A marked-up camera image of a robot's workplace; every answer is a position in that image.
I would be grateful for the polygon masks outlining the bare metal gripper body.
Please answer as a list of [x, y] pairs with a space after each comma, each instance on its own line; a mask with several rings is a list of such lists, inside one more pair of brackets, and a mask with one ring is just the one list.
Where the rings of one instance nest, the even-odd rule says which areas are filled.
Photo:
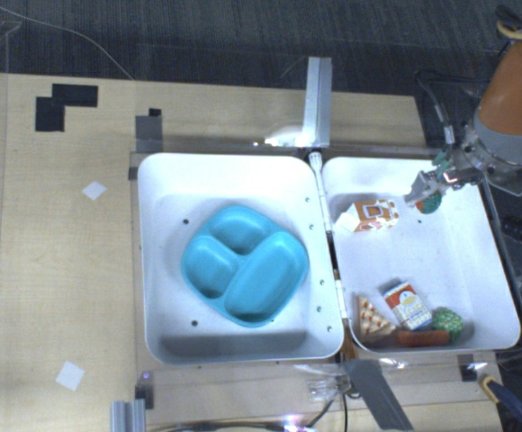
[[438, 191], [459, 190], [465, 185], [477, 185], [484, 178], [488, 154], [482, 141], [466, 135], [460, 141], [445, 139], [438, 154]]

